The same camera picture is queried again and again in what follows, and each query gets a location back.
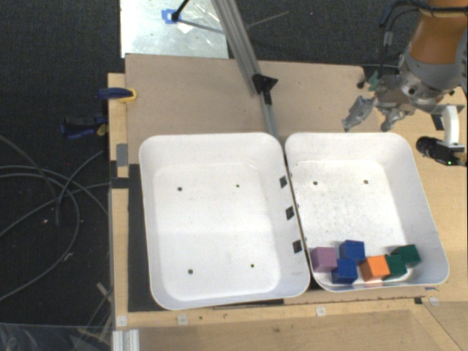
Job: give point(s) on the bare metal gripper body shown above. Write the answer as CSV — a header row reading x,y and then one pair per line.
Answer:
x,y
415,94

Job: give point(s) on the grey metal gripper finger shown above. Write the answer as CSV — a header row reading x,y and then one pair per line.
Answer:
x,y
356,115
392,118

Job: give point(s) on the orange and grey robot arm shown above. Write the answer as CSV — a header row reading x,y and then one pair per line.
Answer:
x,y
437,31

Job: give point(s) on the white plastic tray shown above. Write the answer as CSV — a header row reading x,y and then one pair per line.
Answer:
x,y
347,207
212,225

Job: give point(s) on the blue cube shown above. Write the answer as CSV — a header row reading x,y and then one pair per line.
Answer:
x,y
352,249
344,271

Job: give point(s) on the green cube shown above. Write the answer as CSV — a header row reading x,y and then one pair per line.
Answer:
x,y
408,254
396,265

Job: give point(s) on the purple cube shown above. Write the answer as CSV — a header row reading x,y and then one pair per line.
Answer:
x,y
323,259

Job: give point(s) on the orange cube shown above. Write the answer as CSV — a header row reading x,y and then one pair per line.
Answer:
x,y
375,268

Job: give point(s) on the brown cardboard board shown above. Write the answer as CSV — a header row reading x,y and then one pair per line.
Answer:
x,y
190,97

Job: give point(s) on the black cylinder on white bracket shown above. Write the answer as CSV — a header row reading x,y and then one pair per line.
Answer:
x,y
452,126

